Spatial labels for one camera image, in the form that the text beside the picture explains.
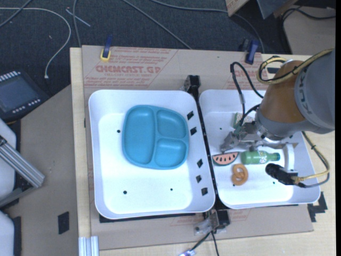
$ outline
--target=wooden edge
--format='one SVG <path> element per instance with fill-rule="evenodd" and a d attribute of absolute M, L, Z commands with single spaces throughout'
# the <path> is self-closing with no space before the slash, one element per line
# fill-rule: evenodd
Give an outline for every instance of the wooden edge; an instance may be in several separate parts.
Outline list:
<path fill-rule="evenodd" d="M 75 169 L 77 188 L 78 236 L 91 236 L 90 200 L 84 128 L 84 89 L 82 49 L 70 48 L 72 111 L 74 120 Z"/>

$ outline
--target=blue divided plate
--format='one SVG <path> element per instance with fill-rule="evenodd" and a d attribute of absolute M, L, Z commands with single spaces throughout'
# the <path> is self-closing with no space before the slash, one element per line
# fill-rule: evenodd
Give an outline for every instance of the blue divided plate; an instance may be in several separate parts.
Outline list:
<path fill-rule="evenodd" d="M 177 168 L 187 159 L 187 122 L 169 109 L 134 106 L 124 120 L 122 148 L 134 165 L 161 170 Z"/>

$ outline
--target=watermelon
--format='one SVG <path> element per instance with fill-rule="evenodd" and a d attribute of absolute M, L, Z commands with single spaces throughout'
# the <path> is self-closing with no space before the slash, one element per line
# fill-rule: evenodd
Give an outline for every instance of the watermelon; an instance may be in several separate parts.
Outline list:
<path fill-rule="evenodd" d="M 234 151 L 232 153 L 219 154 L 212 156 L 213 163 L 218 166 L 230 165 L 238 157 L 239 152 Z"/>

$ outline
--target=green object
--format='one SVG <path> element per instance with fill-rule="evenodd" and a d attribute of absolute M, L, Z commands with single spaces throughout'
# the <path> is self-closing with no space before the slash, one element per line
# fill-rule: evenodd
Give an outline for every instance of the green object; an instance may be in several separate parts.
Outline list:
<path fill-rule="evenodd" d="M 241 162 L 248 164 L 265 164 L 269 161 L 278 161 L 281 156 L 279 153 L 268 153 L 266 151 L 244 151 L 240 155 Z"/>

